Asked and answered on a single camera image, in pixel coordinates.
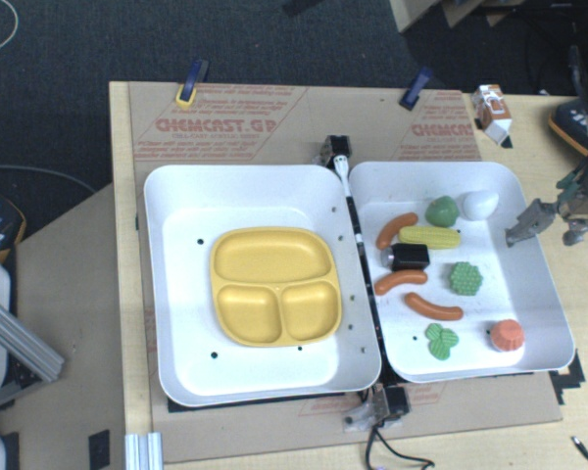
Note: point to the orange sausage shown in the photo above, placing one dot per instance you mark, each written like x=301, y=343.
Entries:
x=396, y=228
x=401, y=281
x=433, y=307

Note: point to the white plastic tray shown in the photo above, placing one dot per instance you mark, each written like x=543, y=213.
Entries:
x=186, y=272
x=500, y=272

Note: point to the green leafy vegetable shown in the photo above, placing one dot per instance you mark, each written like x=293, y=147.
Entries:
x=441, y=342

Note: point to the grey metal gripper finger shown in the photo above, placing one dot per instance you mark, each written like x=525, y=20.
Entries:
x=578, y=232
x=529, y=220

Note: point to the thin black and white rod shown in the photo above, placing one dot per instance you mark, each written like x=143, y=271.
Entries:
x=357, y=223

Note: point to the white rounded toy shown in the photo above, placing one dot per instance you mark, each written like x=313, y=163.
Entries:
x=479, y=204

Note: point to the yellow divided plate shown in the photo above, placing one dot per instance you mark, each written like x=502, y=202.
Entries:
x=274, y=262

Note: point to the brown cardboard board red print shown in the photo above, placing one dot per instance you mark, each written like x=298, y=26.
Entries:
x=274, y=130

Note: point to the brown and white carton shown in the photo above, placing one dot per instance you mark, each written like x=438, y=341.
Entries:
x=492, y=113

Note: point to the green grapes bunch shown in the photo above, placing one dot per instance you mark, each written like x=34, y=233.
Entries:
x=465, y=278

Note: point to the green bell pepper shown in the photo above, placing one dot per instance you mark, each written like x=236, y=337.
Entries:
x=442, y=211

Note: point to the orange ribbed cup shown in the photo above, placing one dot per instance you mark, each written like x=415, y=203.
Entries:
x=508, y=336

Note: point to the black bottle silver cap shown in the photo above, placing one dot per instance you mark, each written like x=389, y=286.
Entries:
x=411, y=257

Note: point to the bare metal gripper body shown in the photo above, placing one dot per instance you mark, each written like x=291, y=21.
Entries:
x=582, y=207

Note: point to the yellow corn cob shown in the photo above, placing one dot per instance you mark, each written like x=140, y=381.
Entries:
x=430, y=237

